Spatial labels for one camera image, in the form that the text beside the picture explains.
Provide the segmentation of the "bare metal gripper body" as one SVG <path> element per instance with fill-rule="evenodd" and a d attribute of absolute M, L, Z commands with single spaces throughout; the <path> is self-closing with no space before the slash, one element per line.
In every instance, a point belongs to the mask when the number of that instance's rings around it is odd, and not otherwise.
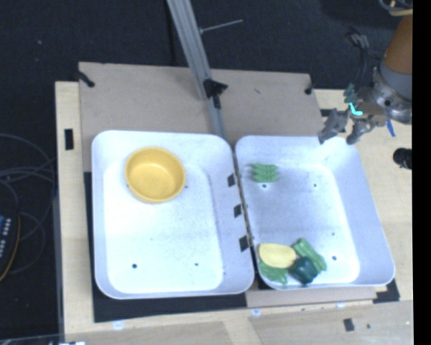
<path fill-rule="evenodd" d="M 384 79 L 356 87 L 353 123 L 357 127 L 382 127 L 388 120 L 412 123 L 412 102 Z"/>

